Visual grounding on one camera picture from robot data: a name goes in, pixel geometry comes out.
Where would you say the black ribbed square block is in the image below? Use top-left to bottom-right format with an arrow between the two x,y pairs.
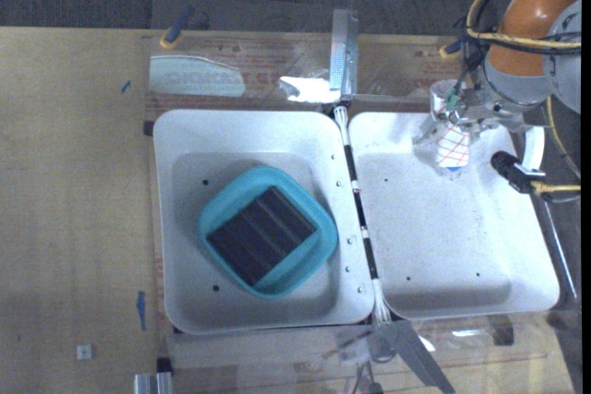
205,185 -> 319,288

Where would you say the brown cardboard board red print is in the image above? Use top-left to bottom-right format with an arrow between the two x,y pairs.
140,30 -> 581,394

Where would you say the black cylinder on white bracket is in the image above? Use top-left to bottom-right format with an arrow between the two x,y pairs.
489,124 -> 548,195

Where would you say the blue square bowl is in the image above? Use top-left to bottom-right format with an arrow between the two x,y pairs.
197,165 -> 340,299

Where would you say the clear plastic bottle red label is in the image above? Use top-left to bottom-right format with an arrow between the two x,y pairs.
412,79 -> 473,179

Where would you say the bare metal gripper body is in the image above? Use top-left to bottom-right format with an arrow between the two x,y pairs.
454,85 -> 526,134

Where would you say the white plastic tray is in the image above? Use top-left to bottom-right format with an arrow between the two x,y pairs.
346,110 -> 561,322
151,108 -> 376,336

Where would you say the thin black and white rod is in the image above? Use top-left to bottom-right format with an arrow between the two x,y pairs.
332,104 -> 393,326

